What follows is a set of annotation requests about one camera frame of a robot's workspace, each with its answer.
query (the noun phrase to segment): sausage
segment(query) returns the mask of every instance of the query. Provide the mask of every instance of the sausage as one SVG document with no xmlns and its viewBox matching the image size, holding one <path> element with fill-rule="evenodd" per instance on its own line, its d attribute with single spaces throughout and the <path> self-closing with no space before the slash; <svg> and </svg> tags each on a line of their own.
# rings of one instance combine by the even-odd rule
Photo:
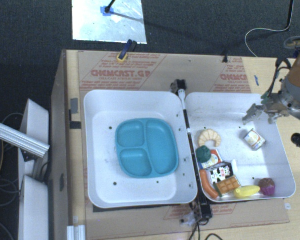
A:
<svg viewBox="0 0 300 240">
<path fill-rule="evenodd" d="M 200 170 L 200 178 L 204 191 L 210 195 L 213 199 L 216 199 L 219 194 L 218 192 L 210 185 L 208 180 L 208 175 L 206 170 Z"/>
</svg>

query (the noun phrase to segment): white can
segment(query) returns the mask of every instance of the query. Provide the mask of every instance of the white can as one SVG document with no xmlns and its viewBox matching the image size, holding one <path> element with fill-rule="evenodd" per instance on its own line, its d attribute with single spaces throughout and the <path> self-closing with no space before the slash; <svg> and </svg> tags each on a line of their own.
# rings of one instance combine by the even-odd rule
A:
<svg viewBox="0 0 300 240">
<path fill-rule="evenodd" d="M 244 140 L 249 144 L 249 146 L 257 151 L 261 148 L 261 146 L 266 142 L 266 140 L 260 136 L 254 129 L 248 132 L 248 134 L 244 137 Z"/>
</svg>

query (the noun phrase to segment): metal plate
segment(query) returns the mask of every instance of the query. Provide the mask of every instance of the metal plate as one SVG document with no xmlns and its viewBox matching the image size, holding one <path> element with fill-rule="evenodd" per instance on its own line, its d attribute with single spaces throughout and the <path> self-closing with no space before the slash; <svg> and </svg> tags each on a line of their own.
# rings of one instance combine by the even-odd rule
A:
<svg viewBox="0 0 300 240">
<path fill-rule="evenodd" d="M 74 40 L 147 44 L 141 0 L 116 0 L 114 13 L 104 16 L 102 7 L 112 0 L 72 0 Z"/>
</svg>

